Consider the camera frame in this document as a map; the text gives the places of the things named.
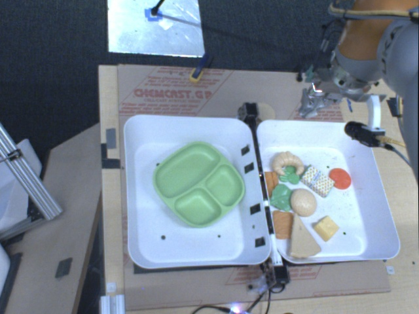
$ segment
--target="wire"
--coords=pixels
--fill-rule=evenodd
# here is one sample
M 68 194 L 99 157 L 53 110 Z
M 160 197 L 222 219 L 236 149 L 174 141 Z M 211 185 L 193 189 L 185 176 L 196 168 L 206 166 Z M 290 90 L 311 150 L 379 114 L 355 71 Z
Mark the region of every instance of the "wire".
M 270 309 L 270 303 L 271 303 L 271 294 L 279 294 L 279 293 L 283 292 L 283 290 L 285 290 L 285 284 L 282 284 L 282 287 L 279 291 L 273 291 L 272 288 L 270 288 L 269 290 L 263 292 L 260 296 L 257 297 L 257 299 L 254 302 L 252 302 L 252 304 L 245 310 L 245 312 L 246 313 L 251 313 L 251 310 L 253 308 L 255 308 L 255 306 L 262 300 L 263 296 L 266 293 L 268 293 L 268 305 L 267 305 L 265 313 L 264 313 L 264 314 L 268 314 L 269 309 Z M 196 308 L 191 314 L 196 314 L 201 309 L 205 309 L 205 308 L 216 309 L 218 311 L 222 311 L 223 313 L 231 313 L 231 309 L 227 308 L 227 307 L 219 307 L 219 306 L 214 306 L 214 305 L 203 305 L 203 306 L 200 306 L 200 307 Z
M 329 5 L 329 14 L 333 16 L 338 16 L 341 18 L 346 19 L 353 19 L 353 20 L 368 20 L 372 18 L 383 18 L 383 19 L 402 19 L 402 20 L 410 20 L 413 22 L 418 22 L 419 20 L 419 12 L 408 12 L 408 11 L 400 11 L 400 10 L 348 10 L 342 9 L 338 7 L 338 4 L 341 1 L 347 0 L 334 0 Z
M 406 144 L 404 144 L 403 142 L 399 142 L 398 140 L 392 139 L 388 136 L 379 135 L 379 136 L 376 136 L 375 138 L 378 139 L 381 143 L 396 144 L 403 148 L 406 147 Z
M 395 147 L 393 147 L 393 146 L 392 146 L 392 145 L 390 145 L 390 144 L 385 144 L 385 145 L 383 146 L 383 148 L 385 148 L 386 150 L 390 150 L 390 151 L 395 152 L 396 154 L 398 154 L 398 155 L 400 156 L 400 158 L 401 158 L 402 160 L 404 160 L 404 161 L 406 162 L 406 164 L 407 164 L 408 166 L 410 166 L 410 162 L 409 162 L 409 160 L 405 157 L 405 155 L 404 155 L 404 154 L 402 154 L 400 151 L 398 151 Z
M 230 313 L 230 308 L 227 308 L 227 307 L 203 305 L 203 306 L 200 306 L 200 307 L 196 308 L 191 314 L 198 313 L 201 309 L 204 309 L 204 308 L 212 308 L 212 309 L 217 309 L 219 311 L 222 311 L 223 313 Z

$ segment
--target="yellow object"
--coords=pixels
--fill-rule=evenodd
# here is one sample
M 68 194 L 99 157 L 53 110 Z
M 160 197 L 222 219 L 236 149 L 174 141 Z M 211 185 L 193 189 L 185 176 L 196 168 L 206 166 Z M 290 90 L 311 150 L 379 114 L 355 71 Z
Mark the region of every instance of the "yellow object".
M 323 217 L 315 226 L 314 230 L 325 241 L 329 241 L 339 230 L 339 226 L 329 217 Z
M 400 147 L 405 148 L 406 144 L 404 144 L 403 142 L 399 142 L 395 139 L 392 139 L 388 136 L 384 136 L 384 135 L 380 135 L 380 136 L 376 136 L 376 139 L 378 139 L 381 143 L 389 143 L 389 144 L 396 144 L 399 145 Z
M 295 258 L 307 258 L 321 251 L 320 246 L 307 230 L 300 217 L 294 214 L 293 229 L 291 232 L 290 256 Z
M 199 80 L 201 80 L 204 71 L 201 71 L 200 74 L 198 75 L 198 77 L 194 78 L 193 75 L 194 75 L 195 71 L 196 71 L 196 68 L 193 69 L 191 74 L 189 75 L 189 81 L 196 84 Z

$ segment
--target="green plate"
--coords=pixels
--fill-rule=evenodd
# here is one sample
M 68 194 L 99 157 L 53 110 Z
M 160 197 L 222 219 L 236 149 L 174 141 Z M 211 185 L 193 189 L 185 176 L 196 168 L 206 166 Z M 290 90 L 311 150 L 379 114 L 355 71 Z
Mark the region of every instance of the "green plate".
M 193 142 L 171 154 L 153 173 L 166 205 L 193 227 L 206 227 L 228 213 L 244 196 L 243 178 L 212 145 Z

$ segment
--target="toy bread slice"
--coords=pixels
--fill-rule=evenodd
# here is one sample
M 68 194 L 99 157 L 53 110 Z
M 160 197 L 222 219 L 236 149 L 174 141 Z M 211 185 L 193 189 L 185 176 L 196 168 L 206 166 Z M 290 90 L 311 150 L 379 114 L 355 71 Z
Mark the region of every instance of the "toy bread slice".
M 293 213 L 274 211 L 274 229 L 277 239 L 291 238 L 291 229 L 293 227 Z
M 302 223 L 300 217 L 294 214 L 293 230 L 291 232 L 290 256 L 295 258 L 307 258 L 321 251 L 316 240 Z

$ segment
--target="white tray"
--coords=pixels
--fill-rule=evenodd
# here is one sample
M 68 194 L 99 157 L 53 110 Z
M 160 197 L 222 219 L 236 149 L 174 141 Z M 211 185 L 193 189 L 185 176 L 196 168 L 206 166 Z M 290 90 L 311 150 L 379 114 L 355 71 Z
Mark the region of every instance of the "white tray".
M 334 167 L 345 169 L 352 178 L 346 190 L 333 188 L 326 198 L 316 193 L 318 208 L 301 220 L 321 247 L 310 258 L 289 256 L 289 240 L 277 239 L 280 254 L 296 264 L 389 259 L 397 255 L 400 242 L 384 193 L 373 150 L 344 133 L 344 124 L 331 122 L 263 122 L 257 130 L 264 171 L 277 152 L 290 151 L 305 166 L 313 165 L 324 174 Z M 289 188 L 307 188 L 302 183 Z M 340 230 L 324 242 L 313 229 L 319 219 L 329 215 Z
M 211 143 L 242 176 L 243 200 L 215 224 L 181 221 L 153 187 L 157 163 L 195 141 Z M 143 268 L 248 265 L 264 262 L 270 241 L 250 129 L 232 118 L 139 115 L 124 127 L 128 251 Z M 242 155 L 243 148 L 249 152 Z M 252 164 L 254 170 L 245 173 Z M 260 207 L 251 213 L 252 206 Z

